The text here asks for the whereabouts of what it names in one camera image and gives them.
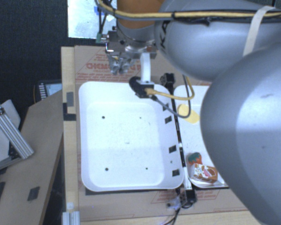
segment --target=white tray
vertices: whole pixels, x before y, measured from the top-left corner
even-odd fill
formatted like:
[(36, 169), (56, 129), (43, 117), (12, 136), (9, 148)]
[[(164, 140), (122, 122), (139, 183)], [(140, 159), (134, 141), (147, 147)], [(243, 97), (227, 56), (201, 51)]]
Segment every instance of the white tray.
[[(192, 110), (194, 110), (197, 114), (200, 114), (201, 112), (201, 104), (203, 102), (203, 98), (205, 96), (205, 93), (208, 90), (208, 86), (193, 86), (193, 89), (195, 91), (195, 97), (193, 100), (191, 100), (191, 107)], [(186, 89), (185, 86), (178, 86), (175, 91), (174, 95), (179, 97), (186, 97)], [(185, 104), (188, 105), (187, 101), (180, 101), (175, 100), (176, 107), (178, 108), (179, 105)], [(180, 133), (181, 133), (181, 139), (182, 139), (182, 145), (183, 150), (185, 154), (185, 160), (187, 163), (187, 157), (190, 153), (199, 152), (202, 156), (202, 163), (204, 165), (212, 166), (214, 167), (213, 162), (211, 161), (209, 154), (205, 148), (203, 138), (201, 135), (201, 128), (200, 128), (200, 121), (197, 123), (190, 123), (188, 121), (185, 121), (182, 118), (178, 118), (179, 121), (179, 127), (180, 127)], [(187, 163), (187, 170), (189, 172), (190, 166)], [(201, 181), (196, 181), (194, 179), (189, 178), (191, 183), (196, 185), (199, 188), (226, 188), (228, 185), (225, 183), (224, 179), (221, 177), (220, 174), (218, 174), (218, 181), (211, 184), (211, 183), (205, 183)]]
[[(155, 89), (167, 92), (160, 85)], [(159, 99), (171, 107), (169, 98)], [(181, 185), (183, 169), (171, 113), (151, 99), (138, 98), (127, 83), (86, 82), (79, 89), (79, 103), (85, 187), (114, 191)], [(173, 146), (176, 150), (170, 153)]]

